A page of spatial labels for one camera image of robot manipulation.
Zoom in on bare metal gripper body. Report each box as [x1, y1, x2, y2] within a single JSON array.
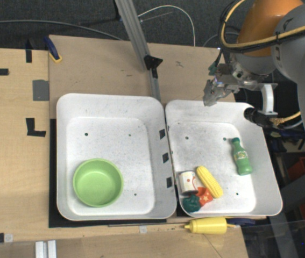
[[215, 62, 253, 96]]

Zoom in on thin rod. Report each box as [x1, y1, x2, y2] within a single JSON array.
[[149, 69, 162, 103]]

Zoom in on white plastic tray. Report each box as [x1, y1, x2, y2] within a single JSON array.
[[56, 92, 178, 222], [165, 99, 284, 218]]

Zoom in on black block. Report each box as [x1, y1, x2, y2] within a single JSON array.
[[143, 54, 164, 78]]

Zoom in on green bottle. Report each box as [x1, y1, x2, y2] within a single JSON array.
[[231, 137, 253, 176]]

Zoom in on yellow corn cob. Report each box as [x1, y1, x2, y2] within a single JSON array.
[[196, 166, 224, 199]]

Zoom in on white can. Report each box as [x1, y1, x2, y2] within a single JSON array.
[[178, 170, 200, 196]]

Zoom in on orange packet with star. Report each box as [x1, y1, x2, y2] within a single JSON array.
[[195, 187, 214, 207]]

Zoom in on yellow squeeze bottle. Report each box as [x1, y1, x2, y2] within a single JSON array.
[[183, 216, 237, 235]]

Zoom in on green bowl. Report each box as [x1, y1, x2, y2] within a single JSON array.
[[72, 158, 124, 208]]

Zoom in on black cylinder on white bracket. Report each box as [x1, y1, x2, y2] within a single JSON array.
[[243, 83, 279, 129]]

